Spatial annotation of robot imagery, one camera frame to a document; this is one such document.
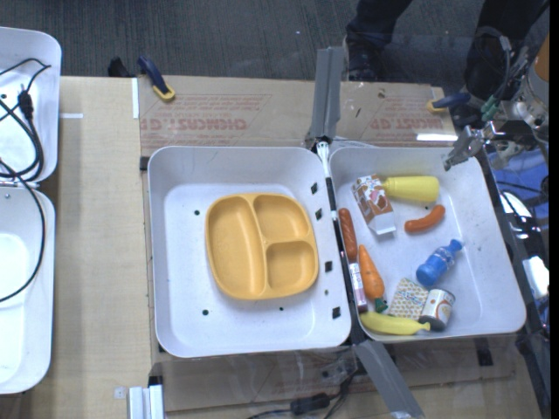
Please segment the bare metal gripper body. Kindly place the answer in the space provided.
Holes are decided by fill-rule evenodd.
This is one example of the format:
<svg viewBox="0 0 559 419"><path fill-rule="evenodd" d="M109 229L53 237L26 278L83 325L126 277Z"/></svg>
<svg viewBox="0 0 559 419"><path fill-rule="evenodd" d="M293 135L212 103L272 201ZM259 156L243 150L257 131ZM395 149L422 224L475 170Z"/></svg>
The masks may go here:
<svg viewBox="0 0 559 419"><path fill-rule="evenodd" d="M490 98L481 107L482 120L489 122L500 135L534 136L538 141L549 139L549 114L538 102Z"/></svg>

